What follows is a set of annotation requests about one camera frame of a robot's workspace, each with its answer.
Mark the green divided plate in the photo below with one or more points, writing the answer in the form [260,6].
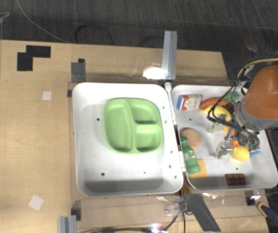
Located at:
[119,125]

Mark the green bottle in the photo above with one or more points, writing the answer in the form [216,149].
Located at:
[189,156]

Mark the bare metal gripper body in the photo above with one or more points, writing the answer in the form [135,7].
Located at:
[244,138]

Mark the blue packet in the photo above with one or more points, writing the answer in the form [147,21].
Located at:
[255,153]

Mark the white plastic tray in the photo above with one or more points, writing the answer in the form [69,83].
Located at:
[126,173]
[221,169]

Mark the yellow banana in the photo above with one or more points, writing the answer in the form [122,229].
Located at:
[220,111]

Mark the red sausage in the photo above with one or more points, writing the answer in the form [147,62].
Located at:
[207,103]

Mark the small brown chocolate piece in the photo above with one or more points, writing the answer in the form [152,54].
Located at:
[230,107]

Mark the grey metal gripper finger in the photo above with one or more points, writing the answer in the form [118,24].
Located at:
[215,128]
[222,150]

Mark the green broccoli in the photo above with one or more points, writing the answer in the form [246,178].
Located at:
[231,96]

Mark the yellow block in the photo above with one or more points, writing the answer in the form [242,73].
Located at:
[201,171]

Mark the yellow lemon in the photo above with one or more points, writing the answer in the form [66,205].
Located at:
[241,153]

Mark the brown chocolate bar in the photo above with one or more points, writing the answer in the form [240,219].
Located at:
[235,179]

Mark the orange carrot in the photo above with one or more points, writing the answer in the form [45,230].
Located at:
[227,130]

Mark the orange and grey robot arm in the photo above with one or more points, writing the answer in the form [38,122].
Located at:
[267,93]

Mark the white blue red carton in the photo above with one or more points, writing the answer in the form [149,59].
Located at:
[189,102]

